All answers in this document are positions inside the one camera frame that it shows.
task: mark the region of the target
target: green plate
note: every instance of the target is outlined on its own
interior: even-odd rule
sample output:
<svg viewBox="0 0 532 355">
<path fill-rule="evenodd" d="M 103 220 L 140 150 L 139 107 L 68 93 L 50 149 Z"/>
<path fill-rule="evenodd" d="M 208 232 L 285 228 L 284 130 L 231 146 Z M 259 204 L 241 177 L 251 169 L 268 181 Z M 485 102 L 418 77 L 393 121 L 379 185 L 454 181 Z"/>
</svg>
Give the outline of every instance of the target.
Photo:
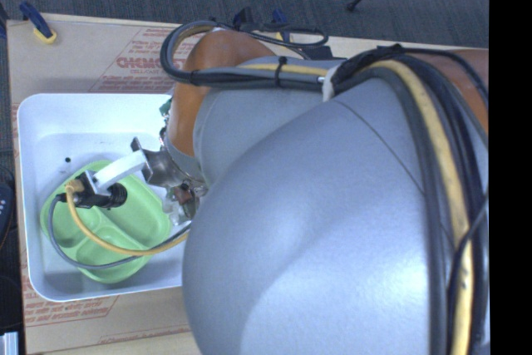
<svg viewBox="0 0 532 355">
<path fill-rule="evenodd" d="M 65 180 L 46 200 L 41 209 L 41 228 L 48 238 L 48 210 L 54 197 L 64 193 L 65 184 L 85 170 L 98 171 L 109 165 L 108 160 L 95 161 L 79 169 Z M 126 249 L 150 249 L 170 235 L 171 223 L 162 211 L 160 198 L 135 175 L 120 181 L 127 189 L 126 202 L 117 208 L 78 209 L 77 212 L 94 234 L 111 244 Z M 53 215 L 56 241 L 70 258 L 84 264 L 108 264 L 128 256 L 104 249 L 87 238 L 71 217 L 66 203 L 57 203 Z M 87 277 L 104 284 L 119 283 L 138 272 L 151 256 L 141 256 L 122 265 L 107 269 L 79 268 Z"/>
</svg>

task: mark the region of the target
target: white tray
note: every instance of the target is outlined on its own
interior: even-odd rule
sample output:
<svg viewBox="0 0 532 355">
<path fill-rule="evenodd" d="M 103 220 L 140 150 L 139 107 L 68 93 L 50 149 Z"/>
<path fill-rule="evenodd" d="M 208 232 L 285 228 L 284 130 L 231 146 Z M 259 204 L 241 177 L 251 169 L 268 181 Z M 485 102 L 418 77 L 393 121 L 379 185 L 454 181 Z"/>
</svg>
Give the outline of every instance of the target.
<svg viewBox="0 0 532 355">
<path fill-rule="evenodd" d="M 164 125 L 159 107 L 168 99 L 167 95 L 38 94 L 19 106 L 28 272 L 32 286 L 44 298 L 65 302 L 181 285 L 184 244 L 155 255 L 125 281 L 100 284 L 61 259 L 39 224 L 47 197 L 80 168 L 94 160 L 130 154 L 135 136 L 143 148 L 158 150 Z"/>
</svg>

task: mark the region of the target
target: yellow cable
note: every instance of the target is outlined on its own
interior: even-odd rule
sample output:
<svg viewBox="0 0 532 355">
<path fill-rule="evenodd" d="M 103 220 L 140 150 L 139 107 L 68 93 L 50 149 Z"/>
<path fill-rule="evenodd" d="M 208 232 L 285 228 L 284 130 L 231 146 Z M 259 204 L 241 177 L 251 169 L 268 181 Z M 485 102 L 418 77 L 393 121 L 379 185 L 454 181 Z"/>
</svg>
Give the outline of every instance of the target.
<svg viewBox="0 0 532 355">
<path fill-rule="evenodd" d="M 410 90 L 420 109 L 440 167 L 441 178 L 449 203 L 454 245 L 457 248 L 464 235 L 466 235 L 470 224 L 467 216 L 466 203 L 464 201 L 464 192 L 452 155 L 451 146 L 432 99 L 416 74 L 401 62 L 393 60 L 379 61 L 373 63 L 371 68 L 373 67 L 385 67 L 397 74 Z M 455 327 L 452 334 L 451 355 L 467 354 L 467 349 L 470 344 L 474 281 L 470 243 L 465 248 L 459 274 L 461 285 L 459 286 L 456 297 Z"/>
<path fill-rule="evenodd" d="M 238 68 L 250 68 L 254 70 L 277 70 L 278 64 L 247 64 L 238 66 Z M 325 76 L 327 69 L 319 67 L 306 67 L 294 64 L 285 64 L 281 69 L 282 72 L 294 72 L 297 74 L 311 74 L 313 76 Z"/>
<path fill-rule="evenodd" d="M 88 229 L 83 221 L 81 220 L 79 214 L 76 210 L 76 204 L 74 203 L 74 193 L 81 192 L 84 190 L 83 184 L 79 180 L 71 180 L 65 185 L 65 192 L 66 192 L 66 203 L 68 204 L 68 209 L 70 210 L 70 214 L 72 216 L 72 219 L 74 219 L 74 222 L 76 225 L 81 229 L 81 232 L 85 234 L 89 239 L 94 241 L 96 244 L 99 244 L 101 247 L 108 249 L 112 252 L 120 253 L 120 254 L 127 254 L 128 256 L 150 256 L 152 254 L 158 254 L 160 252 L 164 252 L 165 250 L 171 249 L 172 247 L 175 247 L 177 244 L 181 243 L 182 241 L 185 241 L 187 238 L 187 234 L 181 235 L 179 238 L 170 241 L 168 244 L 162 245 L 156 249 L 147 249 L 147 250 L 133 250 L 133 249 L 126 249 L 124 247 L 120 247 L 114 244 L 111 244 L 104 239 L 101 239 L 98 237 L 98 235 L 94 234 L 90 229 Z"/>
</svg>

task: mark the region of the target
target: green divided plate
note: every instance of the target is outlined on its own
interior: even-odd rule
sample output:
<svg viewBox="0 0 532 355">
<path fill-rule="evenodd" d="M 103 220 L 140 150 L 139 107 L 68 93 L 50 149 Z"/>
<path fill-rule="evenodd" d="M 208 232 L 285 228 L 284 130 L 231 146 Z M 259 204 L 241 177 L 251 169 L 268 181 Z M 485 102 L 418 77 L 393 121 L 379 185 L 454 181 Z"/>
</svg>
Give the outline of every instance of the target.
<svg viewBox="0 0 532 355">
<path fill-rule="evenodd" d="M 64 193 L 65 184 L 85 170 L 98 171 L 109 165 L 107 160 L 95 161 L 78 170 L 57 188 L 41 209 L 41 228 L 48 238 L 48 210 L 54 197 Z M 171 223 L 162 211 L 160 198 L 135 175 L 120 181 L 127 189 L 126 202 L 117 208 L 78 209 L 83 223 L 94 234 L 111 244 L 126 249 L 150 249 L 170 235 Z M 57 243 L 70 258 L 84 264 L 108 264 L 127 256 L 104 249 L 87 238 L 71 217 L 66 203 L 57 203 L 53 215 L 53 230 Z M 87 277 L 104 284 L 119 283 L 138 272 L 151 256 L 141 256 L 122 265 L 106 269 L 79 268 Z"/>
</svg>

